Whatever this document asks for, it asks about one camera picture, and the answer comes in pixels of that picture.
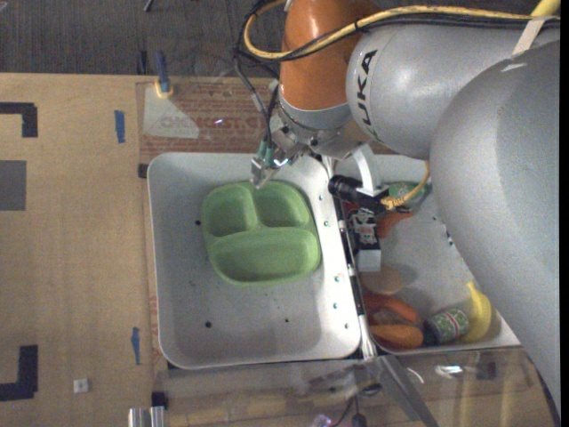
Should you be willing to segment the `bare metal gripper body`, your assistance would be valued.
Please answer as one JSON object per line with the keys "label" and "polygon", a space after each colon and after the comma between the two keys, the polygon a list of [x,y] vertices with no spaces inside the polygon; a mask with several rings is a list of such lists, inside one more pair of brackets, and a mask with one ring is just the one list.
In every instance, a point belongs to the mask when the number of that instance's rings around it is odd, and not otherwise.
{"label": "bare metal gripper body", "polygon": [[264,167],[276,170],[293,163],[317,138],[317,129],[301,125],[285,112],[277,112],[270,118],[264,137]]}

